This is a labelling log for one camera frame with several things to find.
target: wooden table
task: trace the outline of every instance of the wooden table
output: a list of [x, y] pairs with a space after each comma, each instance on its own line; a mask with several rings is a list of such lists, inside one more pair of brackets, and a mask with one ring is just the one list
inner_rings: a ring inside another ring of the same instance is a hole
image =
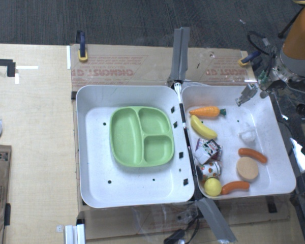
[[[75, 225], [78, 195], [71, 73], [67, 46], [0, 44], [0, 58], [20, 69], [19, 84], [0, 67], [0, 144], [12, 146], [8, 202], [10, 225], [4, 243], [64, 243], [64, 225]], [[231, 226], [240, 243], [303, 243], [294, 207], [290, 218]], [[199, 233], [206, 240], [210, 229]], [[89, 241], [134, 243], [135, 238]]]

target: black cable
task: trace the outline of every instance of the black cable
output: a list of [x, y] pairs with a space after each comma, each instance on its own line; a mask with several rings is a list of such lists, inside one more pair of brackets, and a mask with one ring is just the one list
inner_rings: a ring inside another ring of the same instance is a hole
[[304, 7], [302, 7], [298, 13], [293, 17], [293, 19], [290, 20], [290, 22], [286, 25], [286, 27], [280, 32], [278, 33], [278, 38], [283, 38], [285, 32], [289, 29], [289, 27], [294, 23], [294, 21], [297, 19], [298, 15], [301, 13], [301, 11], [303, 10]]
[[[286, 122], [281, 121], [281, 120], [277, 120], [277, 122], [283, 124], [288, 129], [291, 137], [294, 138], [293, 131], [291, 130], [291, 128], [289, 127], [289, 125]], [[288, 152], [288, 156], [290, 156], [292, 153], [293, 153], [293, 146], [291, 146], [291, 148]]]
[[195, 226], [194, 232], [192, 233], [192, 236], [191, 236], [191, 238], [189, 239], [189, 241], [186, 242], [185, 244], [189, 244], [189, 243], [191, 242], [191, 240], [194, 238], [194, 236], [198, 233], [198, 230], [199, 230], [199, 228], [200, 228], [200, 220], [199, 220], [199, 219], [195, 219], [195, 220], [193, 221], [193, 223], [194, 223], [195, 221], [197, 221], [197, 225]]
[[187, 231], [188, 228], [190, 228], [194, 223], [195, 221], [197, 220], [197, 217], [195, 217], [193, 220], [191, 220], [189, 223], [188, 223], [188, 226], [186, 227], [186, 229], [184, 231]]
[[248, 36], [248, 41], [252, 44], [252, 46], [253, 46], [254, 48], [256, 48], [258, 51], [264, 53], [265, 55], [269, 55], [268, 52], [266, 52], [266, 51], [260, 49], [260, 48], [251, 40], [251, 35], [255, 35], [255, 36], [257, 36], [257, 37], [259, 37], [259, 38], [262, 38], [262, 39], [264, 39], [264, 38], [266, 38], [266, 37], [265, 37], [265, 36], [262, 36], [262, 35], [260, 35], [260, 34], [258, 34], [257, 32], [255, 32], [255, 31], [253, 31], [253, 30], [248, 31], [248, 35], [247, 35], [247, 36]]
[[273, 53], [272, 50], [270, 50], [270, 59], [269, 59], [269, 63], [268, 63], [268, 66], [266, 68], [266, 76], [268, 77], [269, 74], [270, 74], [270, 71], [271, 71], [271, 68], [272, 68], [272, 61], [273, 61], [273, 56], [275, 54]]

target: blue clamp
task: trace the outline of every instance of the blue clamp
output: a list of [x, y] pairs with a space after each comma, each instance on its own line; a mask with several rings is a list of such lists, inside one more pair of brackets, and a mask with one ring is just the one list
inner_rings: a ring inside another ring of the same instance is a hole
[[254, 60], [257, 56], [259, 56], [260, 54], [261, 54], [260, 51], [252, 52], [252, 53], [249, 54], [247, 57], [239, 59], [239, 60], [238, 60], [238, 64], [239, 64], [241, 67], [244, 67], [244, 66], [246, 66], [250, 61]]
[[85, 33], [81, 30], [77, 31], [76, 43], [80, 43], [80, 49], [78, 50], [79, 61], [86, 62], [88, 60], [88, 54], [85, 47]]

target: toy sausage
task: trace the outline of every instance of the toy sausage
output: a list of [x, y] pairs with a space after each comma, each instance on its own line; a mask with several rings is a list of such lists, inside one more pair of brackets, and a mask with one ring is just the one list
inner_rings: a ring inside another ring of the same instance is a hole
[[248, 190], [250, 188], [250, 183], [247, 181], [232, 181], [227, 183], [222, 187], [220, 192], [222, 195], [229, 194], [234, 190]]
[[258, 151], [255, 151], [251, 148], [240, 148], [238, 150], [238, 154], [240, 156], [248, 156], [248, 157], [252, 157], [256, 160], [258, 160], [259, 162], [261, 162], [262, 164], [265, 164], [268, 161], [268, 158], [265, 157], [263, 154], [261, 154]]

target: toy lemon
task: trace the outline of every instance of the toy lemon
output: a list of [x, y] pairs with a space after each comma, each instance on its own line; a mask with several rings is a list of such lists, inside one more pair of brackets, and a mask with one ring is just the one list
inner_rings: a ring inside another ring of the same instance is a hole
[[204, 190], [207, 195], [218, 196], [222, 191], [222, 184], [216, 178], [209, 178], [204, 183]]

